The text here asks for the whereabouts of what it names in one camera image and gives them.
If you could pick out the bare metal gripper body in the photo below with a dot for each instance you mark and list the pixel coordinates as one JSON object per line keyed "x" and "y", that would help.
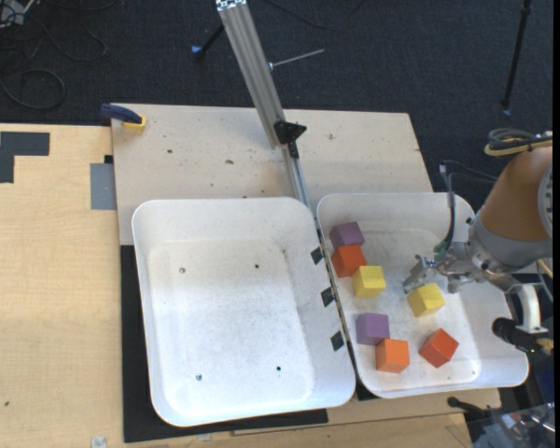
{"x": 466, "y": 265}

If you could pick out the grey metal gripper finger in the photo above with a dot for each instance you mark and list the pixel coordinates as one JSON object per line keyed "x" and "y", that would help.
{"x": 417, "y": 273}
{"x": 454, "y": 285}

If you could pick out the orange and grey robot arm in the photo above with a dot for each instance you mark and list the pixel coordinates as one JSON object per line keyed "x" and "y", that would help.
{"x": 513, "y": 203}

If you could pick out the yellow cube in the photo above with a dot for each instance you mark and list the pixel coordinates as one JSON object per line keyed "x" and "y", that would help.
{"x": 425, "y": 300}
{"x": 368, "y": 281}

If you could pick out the white plastic tray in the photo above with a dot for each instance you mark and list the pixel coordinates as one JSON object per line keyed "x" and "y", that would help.
{"x": 401, "y": 236}
{"x": 228, "y": 315}

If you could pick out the red-orange cube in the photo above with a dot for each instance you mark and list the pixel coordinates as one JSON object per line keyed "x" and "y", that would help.
{"x": 348, "y": 260}
{"x": 438, "y": 347}

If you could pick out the purple cube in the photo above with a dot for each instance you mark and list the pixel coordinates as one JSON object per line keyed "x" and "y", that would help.
{"x": 372, "y": 328}
{"x": 346, "y": 234}

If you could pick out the orange cube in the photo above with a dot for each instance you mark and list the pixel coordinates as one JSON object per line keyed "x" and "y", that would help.
{"x": 392, "y": 355}

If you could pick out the pale wood board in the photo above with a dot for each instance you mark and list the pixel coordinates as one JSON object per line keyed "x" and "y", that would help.
{"x": 205, "y": 157}

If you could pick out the black cylinder on white bracket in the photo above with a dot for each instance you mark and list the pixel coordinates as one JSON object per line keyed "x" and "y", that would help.
{"x": 532, "y": 306}

